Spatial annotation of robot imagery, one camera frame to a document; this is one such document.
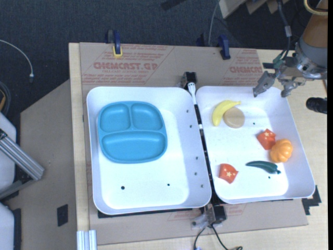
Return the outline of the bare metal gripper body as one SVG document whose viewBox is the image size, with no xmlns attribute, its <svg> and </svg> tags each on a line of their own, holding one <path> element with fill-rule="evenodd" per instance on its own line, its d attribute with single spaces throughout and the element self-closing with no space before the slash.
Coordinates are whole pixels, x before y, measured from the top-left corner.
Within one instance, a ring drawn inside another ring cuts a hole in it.
<svg viewBox="0 0 333 250">
<path fill-rule="evenodd" d="M 279 80 L 291 80 L 292 78 L 326 80 L 327 52 L 311 52 L 306 55 L 303 52 L 295 51 L 291 56 L 286 57 L 276 69 L 275 74 Z"/>
</svg>

